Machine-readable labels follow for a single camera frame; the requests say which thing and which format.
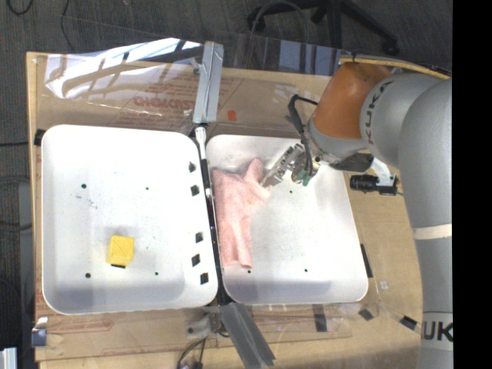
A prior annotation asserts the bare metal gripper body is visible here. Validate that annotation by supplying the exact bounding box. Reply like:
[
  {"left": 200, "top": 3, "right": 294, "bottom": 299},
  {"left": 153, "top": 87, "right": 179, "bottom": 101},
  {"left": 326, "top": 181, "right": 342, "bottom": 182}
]
[{"left": 274, "top": 143, "right": 321, "bottom": 187}]

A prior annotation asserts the pink cloth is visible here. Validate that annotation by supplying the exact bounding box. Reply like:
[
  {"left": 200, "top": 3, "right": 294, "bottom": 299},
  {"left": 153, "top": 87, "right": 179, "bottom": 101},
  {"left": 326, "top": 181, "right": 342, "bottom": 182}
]
[{"left": 211, "top": 158, "right": 273, "bottom": 271}]

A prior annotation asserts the white plastic tray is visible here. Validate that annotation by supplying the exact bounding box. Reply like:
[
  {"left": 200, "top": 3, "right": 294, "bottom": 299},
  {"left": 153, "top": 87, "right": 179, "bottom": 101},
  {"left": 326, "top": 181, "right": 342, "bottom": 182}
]
[
  {"left": 205, "top": 134, "right": 369, "bottom": 306},
  {"left": 41, "top": 124, "right": 219, "bottom": 316}
]

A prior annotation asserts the brown cardboard board red print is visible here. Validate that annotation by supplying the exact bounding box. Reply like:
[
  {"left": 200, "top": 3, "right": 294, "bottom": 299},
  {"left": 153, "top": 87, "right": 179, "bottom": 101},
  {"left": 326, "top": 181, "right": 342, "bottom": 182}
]
[{"left": 34, "top": 55, "right": 380, "bottom": 361}]

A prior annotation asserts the yellow cube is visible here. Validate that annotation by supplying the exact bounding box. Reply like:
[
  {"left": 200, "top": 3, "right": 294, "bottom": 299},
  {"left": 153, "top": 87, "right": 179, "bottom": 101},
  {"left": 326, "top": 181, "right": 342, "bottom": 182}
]
[{"left": 106, "top": 234, "right": 136, "bottom": 269}]

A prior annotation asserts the black cylinder on white bracket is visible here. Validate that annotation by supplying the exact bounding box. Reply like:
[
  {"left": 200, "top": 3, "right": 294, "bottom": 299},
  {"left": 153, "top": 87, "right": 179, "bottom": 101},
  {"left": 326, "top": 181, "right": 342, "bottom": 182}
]
[{"left": 349, "top": 155, "right": 401, "bottom": 197}]

